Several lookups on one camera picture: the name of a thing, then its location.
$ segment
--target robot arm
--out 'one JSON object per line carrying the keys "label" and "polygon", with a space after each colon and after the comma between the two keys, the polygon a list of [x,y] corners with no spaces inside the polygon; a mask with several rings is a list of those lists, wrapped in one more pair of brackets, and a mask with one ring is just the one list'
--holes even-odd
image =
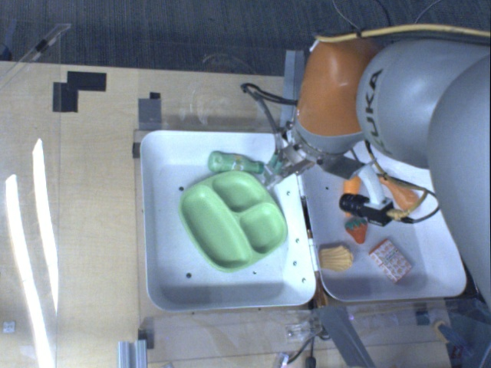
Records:
{"label": "robot arm", "polygon": [[456,40],[318,44],[308,59],[280,175],[299,159],[345,179],[358,174],[370,198],[344,197],[344,210],[368,217],[392,209],[370,166],[344,154],[360,140],[427,168],[443,217],[479,290],[491,304],[489,260],[489,35]]}

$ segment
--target red food item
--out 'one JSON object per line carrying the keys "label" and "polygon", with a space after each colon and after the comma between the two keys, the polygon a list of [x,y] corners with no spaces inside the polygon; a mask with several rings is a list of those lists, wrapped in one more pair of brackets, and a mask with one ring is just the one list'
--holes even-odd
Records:
{"label": "red food item", "polygon": [[365,242],[367,235],[368,223],[365,218],[352,218],[344,224],[348,232],[358,244]]}

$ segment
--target table surface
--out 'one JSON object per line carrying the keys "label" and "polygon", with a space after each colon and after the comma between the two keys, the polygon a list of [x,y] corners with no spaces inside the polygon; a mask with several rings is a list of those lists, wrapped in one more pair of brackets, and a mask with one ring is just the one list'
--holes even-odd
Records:
{"label": "table surface", "polygon": [[[11,65],[0,63],[0,68],[4,71]],[[79,91],[77,113],[53,112],[53,83],[66,83],[68,71],[105,73],[107,88]],[[38,366],[22,281],[12,251],[3,181],[12,174],[17,176],[28,253],[56,366],[116,366],[118,341],[135,341],[145,318],[160,317],[164,326],[168,324],[166,320],[173,319],[141,298],[144,280],[138,269],[143,263],[137,240],[141,225],[136,217],[136,161],[132,157],[138,100],[148,98],[150,92],[161,94],[164,128],[212,130],[221,124],[230,129],[256,127],[267,131],[264,117],[239,89],[245,81],[273,93],[282,92],[281,77],[56,64],[31,64],[0,91],[0,320],[15,322],[14,333],[0,335],[0,365]],[[225,110],[233,110],[227,121],[222,119]],[[279,115],[279,110],[275,110],[275,115]],[[51,303],[33,193],[31,154],[38,139],[43,141],[58,247],[57,312]],[[406,332],[411,329],[414,334],[420,330],[416,325],[405,328]],[[256,330],[260,333],[264,328],[257,324]],[[386,337],[372,343],[368,350],[388,362],[419,356],[425,363],[432,359],[432,366],[449,366],[444,345],[428,330],[424,343],[407,340],[393,347],[397,342]],[[173,361],[175,368],[268,367],[275,358],[274,353],[234,355],[237,350],[233,345],[224,344],[218,349],[223,356],[209,356],[199,363],[186,361],[189,345],[177,341],[185,336],[186,330],[181,329],[171,342],[171,353],[181,356],[180,361]],[[297,346],[293,343],[290,351]],[[344,366],[332,343],[317,348],[322,356],[319,366]],[[150,366],[164,365],[165,357],[159,358],[155,357],[156,362]]]}

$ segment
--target white tray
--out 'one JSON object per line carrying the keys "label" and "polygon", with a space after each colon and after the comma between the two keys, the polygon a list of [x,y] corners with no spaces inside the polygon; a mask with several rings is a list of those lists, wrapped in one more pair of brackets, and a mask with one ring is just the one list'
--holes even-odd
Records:
{"label": "white tray", "polygon": [[[362,143],[355,150],[361,161],[368,162],[367,151]],[[395,176],[432,188],[427,170],[382,155],[378,159]],[[366,242],[359,245],[344,230],[347,218],[338,205],[343,180],[323,172],[317,166],[307,171],[302,180],[317,249],[345,244],[354,255],[353,266],[347,271],[321,271],[325,289],[331,296],[349,302],[428,299],[462,293],[466,286],[466,274],[440,212],[414,225],[391,222],[382,228],[369,224]],[[412,216],[418,218],[427,214],[434,204],[432,198],[427,199]],[[413,266],[410,273],[396,284],[368,256],[369,251],[384,238],[389,238]]]}
{"label": "white tray", "polygon": [[298,180],[291,176],[273,193],[288,224],[286,242],[252,266],[225,273],[196,250],[181,224],[184,189],[211,176],[213,150],[267,162],[271,134],[155,131],[141,143],[147,290],[166,311],[295,306],[315,292]]}

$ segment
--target black object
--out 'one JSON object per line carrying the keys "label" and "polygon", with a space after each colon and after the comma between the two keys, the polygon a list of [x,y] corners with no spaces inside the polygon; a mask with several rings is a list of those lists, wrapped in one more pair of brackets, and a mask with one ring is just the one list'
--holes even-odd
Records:
{"label": "black object", "polygon": [[144,131],[162,129],[162,100],[158,98],[140,98],[138,100],[138,128]]}
{"label": "black object", "polygon": [[140,158],[140,146],[141,143],[133,143],[133,148],[131,150],[131,153],[133,154],[133,159]]}
{"label": "black object", "polygon": [[12,61],[14,56],[7,45],[0,43],[0,47],[3,46],[3,51],[0,53],[0,61]]}
{"label": "black object", "polygon": [[[36,49],[46,45],[41,41]],[[106,79],[106,74],[68,71],[67,83],[53,83],[53,112],[78,112],[78,91],[106,91]]]}
{"label": "black object", "polygon": [[374,209],[366,205],[369,202],[370,199],[366,196],[347,193],[339,199],[339,207],[345,212],[366,218],[371,224],[385,226],[392,221],[392,218],[387,215],[387,211],[394,208],[392,202],[388,202],[382,209]]}
{"label": "black object", "polygon": [[48,42],[45,39],[39,41],[39,43],[35,46],[35,50],[39,53],[44,53],[46,49],[48,49]]}
{"label": "black object", "polygon": [[106,91],[106,74],[68,71],[67,82],[72,91]]}
{"label": "black object", "polygon": [[305,368],[315,368],[317,366],[317,361],[315,360],[315,357],[307,357],[305,359]]}
{"label": "black object", "polygon": [[155,347],[155,336],[150,329],[138,329],[138,340],[145,340],[147,342],[147,349],[152,350]]}
{"label": "black object", "polygon": [[78,112],[77,91],[70,91],[66,83],[53,83],[53,112]]}

